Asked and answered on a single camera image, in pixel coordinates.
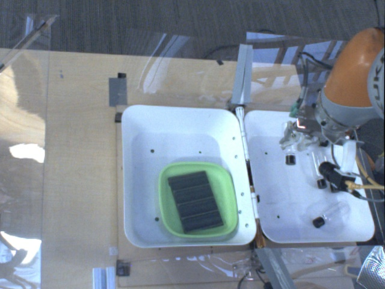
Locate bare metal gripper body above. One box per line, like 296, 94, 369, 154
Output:
293, 102, 328, 140

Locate clear bottle with black cap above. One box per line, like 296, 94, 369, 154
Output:
309, 151, 328, 190
312, 202, 351, 229
285, 141, 298, 166

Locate white plastic tray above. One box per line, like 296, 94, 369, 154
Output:
121, 104, 257, 249
243, 110, 376, 244

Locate black ribbed rectangular block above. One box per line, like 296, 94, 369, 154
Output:
167, 170, 225, 234

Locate green square bowl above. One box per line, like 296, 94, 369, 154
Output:
158, 161, 239, 239

